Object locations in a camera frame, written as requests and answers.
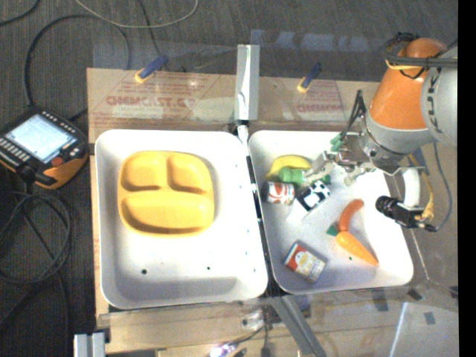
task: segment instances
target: display screen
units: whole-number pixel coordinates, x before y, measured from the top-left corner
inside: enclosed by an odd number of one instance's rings
[[[76,140],[68,131],[53,125],[40,114],[8,132],[6,138],[44,163],[57,156],[63,146]]]

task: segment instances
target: red button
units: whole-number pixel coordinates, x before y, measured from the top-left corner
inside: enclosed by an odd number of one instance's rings
[[[62,158],[60,157],[57,157],[51,160],[51,165],[53,165],[53,167],[59,167],[61,164],[62,164]]]

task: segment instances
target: gray floor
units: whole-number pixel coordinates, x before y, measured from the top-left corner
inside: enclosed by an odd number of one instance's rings
[[[138,0],[82,0],[97,13],[127,25],[144,25]],[[14,119],[27,104],[23,79],[25,57],[33,39],[26,75],[31,97],[58,115],[70,118],[87,105],[88,67],[141,68],[151,57],[167,52],[171,71],[234,73],[235,59],[227,55],[237,44],[262,45],[261,74],[300,77],[309,70],[310,60],[319,59],[323,79],[378,81],[385,71],[380,45],[397,32],[411,32],[449,43],[458,35],[458,0],[199,0],[188,19],[164,28],[121,28],[88,15],[74,0],[39,0],[34,10],[20,19],[6,22],[33,5],[35,0],[0,0],[0,125]],[[150,24],[165,23],[190,12],[194,0],[141,0]],[[81,15],[68,19],[62,17]],[[313,41],[303,42],[303,38]],[[215,60],[199,51],[183,49],[203,45],[223,51]],[[76,124],[87,133],[86,116]],[[451,188],[456,193],[457,153],[443,150]],[[432,173],[437,184],[437,171]],[[70,335],[94,330],[94,285],[91,238],[89,166],[69,184],[52,194],[68,204],[72,218],[71,253],[62,270],[68,293]],[[438,190],[445,200],[443,188]],[[456,211],[451,218],[452,239],[456,238]],[[39,209],[33,215],[39,228],[54,244],[61,240],[61,228]],[[426,262],[431,278],[443,286],[457,286],[446,270],[457,262],[444,263],[442,243],[423,240],[438,250]],[[24,276],[38,269],[41,246],[31,234],[15,235],[16,250],[7,259],[0,254],[2,271]],[[454,251],[452,240],[448,243]],[[46,282],[0,325],[1,356],[66,356],[64,351],[64,309],[56,278]],[[25,287],[0,283],[0,318],[24,296]]]

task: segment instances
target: white plastic tray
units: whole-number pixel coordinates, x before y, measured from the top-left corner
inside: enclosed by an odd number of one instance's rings
[[[216,203],[212,225],[190,237],[160,238],[120,220],[121,163],[141,150],[188,152],[210,169]],[[96,142],[101,288],[119,309],[247,300],[268,276],[245,150],[225,132],[115,129]]]
[[[251,159],[258,187],[265,181],[275,158],[281,155],[302,155],[309,160],[329,150],[334,132],[259,131],[249,141]],[[370,289],[401,286],[410,281],[414,267],[402,229],[375,209],[378,197],[388,195],[383,172],[367,173],[351,187],[344,185],[345,172],[336,167],[331,172],[328,188],[331,196],[300,222],[286,221],[291,208],[287,205],[262,202],[263,223],[274,278],[292,294]],[[353,199],[364,200],[364,207],[354,215],[350,231],[366,245],[379,261],[374,267],[343,251],[334,237],[326,234],[344,207]],[[299,241],[320,257],[326,266],[318,281],[311,285],[283,265],[285,256]]]

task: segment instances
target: white cable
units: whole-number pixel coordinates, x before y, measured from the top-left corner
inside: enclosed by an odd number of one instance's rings
[[[100,19],[104,20],[104,21],[107,21],[108,23],[110,24],[113,24],[113,25],[116,25],[118,27],[121,27],[121,28],[143,28],[143,29],[147,29],[147,28],[162,28],[162,27],[166,27],[168,25],[173,25],[173,24],[176,24],[177,22],[180,22],[182,20],[185,20],[187,19],[188,17],[192,16],[195,11],[196,11],[196,8],[198,7],[199,5],[199,0],[195,0],[195,5],[193,6],[193,9],[188,13],[186,14],[185,16],[181,17],[180,19],[177,19],[177,20],[174,20],[174,21],[171,21],[171,22],[165,22],[164,24],[157,24],[157,25],[125,25],[125,24],[121,24],[119,22],[113,22],[112,20],[109,20],[107,19],[106,17],[104,16],[101,16],[99,13],[96,13],[94,12],[91,8],[87,7],[85,4],[83,4],[80,0],[75,0],[76,3],[78,3],[81,7],[83,7],[84,9],[86,9],[88,12],[90,12],[91,14],[95,15],[96,17],[99,17]]]

